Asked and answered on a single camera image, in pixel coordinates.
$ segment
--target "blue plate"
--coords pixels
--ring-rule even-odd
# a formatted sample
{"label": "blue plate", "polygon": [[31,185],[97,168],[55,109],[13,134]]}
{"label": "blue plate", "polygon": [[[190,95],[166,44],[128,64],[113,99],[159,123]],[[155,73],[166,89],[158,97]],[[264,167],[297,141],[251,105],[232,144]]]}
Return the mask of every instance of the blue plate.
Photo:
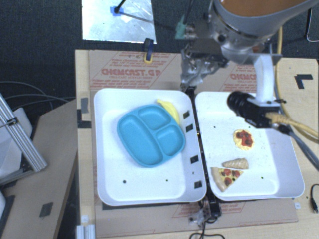
{"label": "blue plate", "polygon": [[185,137],[174,118],[159,105],[139,107],[120,118],[118,135],[140,165],[154,167],[180,153]]}

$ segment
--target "yellow banana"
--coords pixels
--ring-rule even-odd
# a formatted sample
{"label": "yellow banana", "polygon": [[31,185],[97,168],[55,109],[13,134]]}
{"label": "yellow banana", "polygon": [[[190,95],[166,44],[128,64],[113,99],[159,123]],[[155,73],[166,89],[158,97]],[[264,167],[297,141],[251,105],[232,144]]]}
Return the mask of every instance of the yellow banana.
{"label": "yellow banana", "polygon": [[179,125],[179,115],[175,106],[169,101],[163,101],[161,99],[157,99],[157,102],[163,106],[163,108],[174,118],[174,120]]}

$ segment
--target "small pizza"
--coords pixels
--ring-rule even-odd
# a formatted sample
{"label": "small pizza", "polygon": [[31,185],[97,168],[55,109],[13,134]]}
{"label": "small pizza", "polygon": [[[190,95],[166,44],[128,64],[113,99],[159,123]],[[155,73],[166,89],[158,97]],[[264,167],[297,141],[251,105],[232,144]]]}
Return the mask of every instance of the small pizza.
{"label": "small pizza", "polygon": [[248,130],[236,130],[233,137],[236,146],[242,150],[250,150],[255,145],[254,138]]}
{"label": "small pizza", "polygon": [[242,175],[243,171],[228,168],[212,167],[211,173],[214,181],[220,191],[224,192],[228,187],[233,185]]}

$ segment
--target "toy bread roll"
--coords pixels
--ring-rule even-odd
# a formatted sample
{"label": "toy bread roll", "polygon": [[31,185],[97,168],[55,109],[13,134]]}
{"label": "toy bread roll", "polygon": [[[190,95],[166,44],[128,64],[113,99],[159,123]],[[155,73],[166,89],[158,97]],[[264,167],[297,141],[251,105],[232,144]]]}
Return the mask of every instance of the toy bread roll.
{"label": "toy bread roll", "polygon": [[236,168],[236,169],[248,169],[248,161],[246,158],[236,158],[222,163],[223,167]]}

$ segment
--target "white plastic tray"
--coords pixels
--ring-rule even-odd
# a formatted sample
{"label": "white plastic tray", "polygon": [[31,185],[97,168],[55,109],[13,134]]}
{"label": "white plastic tray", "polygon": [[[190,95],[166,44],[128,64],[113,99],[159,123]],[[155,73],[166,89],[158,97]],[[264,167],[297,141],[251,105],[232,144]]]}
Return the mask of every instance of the white plastic tray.
{"label": "white plastic tray", "polygon": [[[230,93],[201,92],[195,103],[211,189],[225,201],[298,197],[305,188],[290,137],[273,129],[256,129],[236,116],[226,103]],[[246,129],[255,146],[240,150],[233,133]],[[222,162],[245,157],[249,169],[226,191],[214,183],[210,168]]]}
{"label": "white plastic tray", "polygon": [[[126,152],[117,135],[117,123],[127,112],[156,104],[157,99],[172,102],[177,108],[186,144],[176,157],[160,166],[146,168],[138,165]],[[98,193],[104,203],[122,206],[195,202],[205,196],[207,189],[192,105],[185,93],[102,89],[94,97],[94,109]],[[186,132],[188,126],[193,130]]]}

